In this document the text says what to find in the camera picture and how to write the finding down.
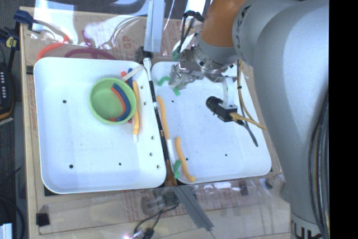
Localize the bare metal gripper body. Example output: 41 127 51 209
178 49 235 83

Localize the green cord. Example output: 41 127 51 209
157 76 182 97
172 159 183 180

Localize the thin black and white rod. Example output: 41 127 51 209
143 57 177 187

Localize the white plastic tray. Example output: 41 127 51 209
33 56 167 195
150 60 273 185

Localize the green bowl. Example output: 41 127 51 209
88 77 138 125

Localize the brown cardboard board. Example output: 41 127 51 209
19 6 291 236

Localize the yellow cord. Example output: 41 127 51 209
156 95 177 162
175 136 197 184
131 80 141 143

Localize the white cord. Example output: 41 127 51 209
120 65 145 82

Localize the black cylinder on white bracket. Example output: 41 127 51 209
205 76 239 123

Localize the blue cord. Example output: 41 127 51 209
111 67 135 123

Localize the red cord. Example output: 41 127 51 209
108 71 134 124

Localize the purple cord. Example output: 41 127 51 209
64 30 117 61

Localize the black block with thin wires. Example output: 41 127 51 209
161 190 180 205

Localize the orange cord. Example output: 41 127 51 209
36 35 70 62

